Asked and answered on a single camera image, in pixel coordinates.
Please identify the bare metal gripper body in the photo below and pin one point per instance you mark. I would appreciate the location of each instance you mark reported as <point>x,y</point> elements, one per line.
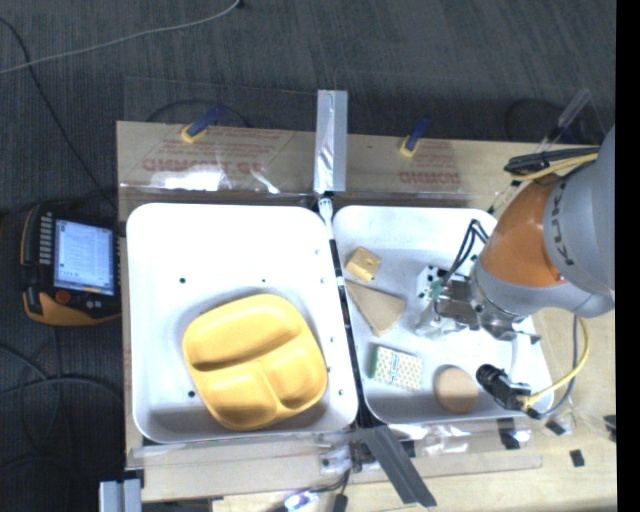
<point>457,305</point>

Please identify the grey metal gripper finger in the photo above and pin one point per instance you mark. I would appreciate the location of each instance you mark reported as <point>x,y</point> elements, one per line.
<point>431,327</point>
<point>428,282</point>

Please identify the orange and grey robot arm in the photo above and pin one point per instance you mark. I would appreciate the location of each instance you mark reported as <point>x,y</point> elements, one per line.
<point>545,250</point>

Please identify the white and green patterned carton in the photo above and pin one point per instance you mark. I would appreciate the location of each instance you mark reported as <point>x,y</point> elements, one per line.
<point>397,368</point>

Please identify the white plastic tray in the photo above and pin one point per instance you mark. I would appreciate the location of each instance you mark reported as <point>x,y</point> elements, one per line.
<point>225,240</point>
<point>400,235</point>

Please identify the beige triangular bread slice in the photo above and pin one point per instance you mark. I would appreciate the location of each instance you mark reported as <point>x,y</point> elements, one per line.
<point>377,307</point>

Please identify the yellow divided plate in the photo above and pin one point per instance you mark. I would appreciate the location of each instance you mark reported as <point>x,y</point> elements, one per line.
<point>250,360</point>

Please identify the brown cardboard board red print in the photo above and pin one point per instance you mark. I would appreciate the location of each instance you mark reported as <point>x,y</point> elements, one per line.
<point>280,155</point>

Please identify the black cylinder on white bracket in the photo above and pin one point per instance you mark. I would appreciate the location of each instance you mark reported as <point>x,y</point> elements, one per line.
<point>502,387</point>

